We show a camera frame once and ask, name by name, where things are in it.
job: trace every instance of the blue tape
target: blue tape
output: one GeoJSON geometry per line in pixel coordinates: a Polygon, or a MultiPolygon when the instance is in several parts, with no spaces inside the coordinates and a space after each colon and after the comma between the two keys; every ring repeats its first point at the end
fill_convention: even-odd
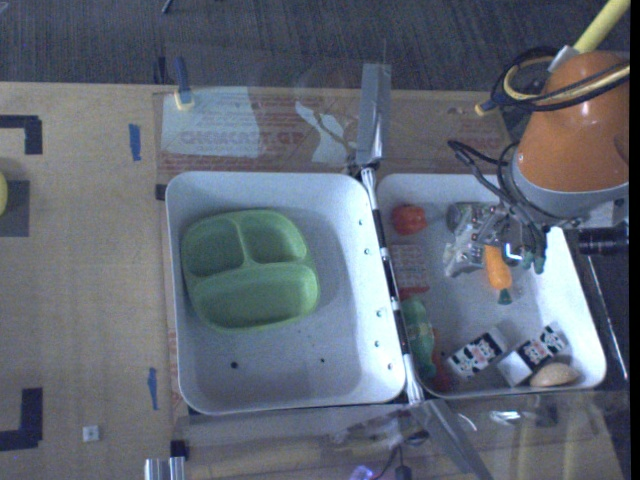
{"type": "Polygon", "coordinates": [[[134,162],[142,160],[140,156],[140,127],[135,124],[129,125],[129,146],[131,147],[131,156],[134,162]]]}
{"type": "Polygon", "coordinates": [[[149,368],[149,377],[147,377],[147,385],[149,386],[149,393],[151,394],[151,403],[153,404],[153,410],[158,410],[158,376],[155,368],[149,368]]]}

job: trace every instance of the wooden table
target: wooden table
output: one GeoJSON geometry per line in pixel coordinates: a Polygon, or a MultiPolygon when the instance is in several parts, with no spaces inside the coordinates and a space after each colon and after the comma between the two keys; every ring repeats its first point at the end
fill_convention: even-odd
{"type": "MultiPolygon", "coordinates": [[[[163,152],[159,142],[160,109],[171,90],[0,83],[0,115],[36,116],[43,139],[41,154],[25,154],[24,128],[0,128],[0,170],[9,180],[29,182],[26,233],[0,234],[0,444],[13,443],[13,448],[7,445],[0,453],[3,477],[135,479],[142,478],[146,458],[169,455],[175,418],[184,414],[185,406],[171,382],[176,365],[170,357],[171,321],[163,268],[164,204],[156,198],[156,186],[191,167],[172,164],[175,158],[163,152]],[[25,437],[24,400],[34,393],[42,395],[42,433],[25,437]],[[83,428],[94,425],[100,439],[83,442],[83,428]]],[[[254,102],[263,104],[260,108],[269,108],[271,102],[281,117],[295,114],[291,90],[249,93],[254,102]]],[[[357,96],[357,91],[330,89],[306,95],[315,98],[314,115],[337,116],[347,143],[355,140],[357,96]]],[[[475,137],[499,150],[506,140],[501,125],[485,124],[479,133],[471,121],[470,109],[479,96],[394,93],[395,136],[426,139],[422,149],[390,146],[387,165],[399,168],[409,159],[413,171],[422,166],[426,171],[465,172],[455,163],[424,163],[444,155],[447,138],[475,137]],[[451,128],[447,124],[451,120],[459,126],[451,128]],[[439,130],[436,136],[433,130],[439,130]]],[[[293,125],[297,129],[305,123],[293,125]]],[[[280,151],[312,144],[307,141],[314,135],[308,132],[309,123],[306,126],[304,140],[298,142],[298,136],[291,135],[295,129],[288,128],[289,135],[282,135],[278,143],[280,151]]],[[[237,160],[231,167],[238,168],[237,160]]],[[[273,158],[265,160],[263,170],[265,165],[276,165],[273,158]]],[[[217,161],[209,168],[222,168],[217,161]]],[[[276,170],[287,169],[284,164],[276,166],[276,170]]],[[[244,168],[256,165],[247,163],[244,168]]],[[[289,168],[331,171],[344,166],[320,165],[307,156],[289,168]]],[[[598,427],[598,432],[591,445],[559,447],[551,466],[562,464],[571,450],[576,459],[572,464],[582,471],[616,477],[611,441],[606,429],[598,427]],[[580,449],[599,451],[595,465],[585,461],[580,449]]],[[[289,443],[280,450],[286,456],[294,446],[298,458],[287,462],[291,467],[305,463],[304,450],[309,449],[301,451],[302,444],[289,443]]],[[[517,461],[519,471],[538,457],[534,449],[524,455],[511,449],[487,453],[483,453],[485,460],[495,463],[517,461]]],[[[252,473],[260,469],[253,454],[252,449],[240,450],[233,463],[220,459],[217,470],[203,464],[206,454],[204,459],[201,454],[193,472],[197,478],[252,473]]],[[[268,450],[262,450],[262,457],[276,461],[268,450]]],[[[449,466],[433,465],[431,471],[455,473],[446,457],[437,460],[449,466]]],[[[507,466],[507,471],[514,471],[513,463],[507,466]]],[[[329,478],[338,470],[343,475],[344,469],[344,465],[331,471],[320,468],[307,477],[329,478]]]]}

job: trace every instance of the small white cube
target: small white cube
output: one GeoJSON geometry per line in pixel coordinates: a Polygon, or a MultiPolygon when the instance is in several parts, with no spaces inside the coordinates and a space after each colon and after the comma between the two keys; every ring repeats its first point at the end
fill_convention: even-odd
{"type": "Polygon", "coordinates": [[[100,427],[98,425],[90,425],[88,427],[82,427],[82,440],[85,443],[90,441],[100,440],[100,427]]]}

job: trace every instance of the green plate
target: green plate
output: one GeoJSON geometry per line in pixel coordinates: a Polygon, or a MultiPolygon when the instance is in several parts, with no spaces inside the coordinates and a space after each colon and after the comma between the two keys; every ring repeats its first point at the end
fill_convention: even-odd
{"type": "Polygon", "coordinates": [[[258,330],[313,312],[320,287],[298,227],[274,210],[243,210],[192,224],[181,242],[187,292],[222,331],[258,330]]]}

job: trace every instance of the yellow pole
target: yellow pole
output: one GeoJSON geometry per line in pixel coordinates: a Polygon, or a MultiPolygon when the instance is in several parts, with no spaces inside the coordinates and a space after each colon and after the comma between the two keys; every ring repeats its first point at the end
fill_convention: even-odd
{"type": "Polygon", "coordinates": [[[578,52],[595,50],[631,6],[631,0],[609,0],[573,46],[578,52]]]}

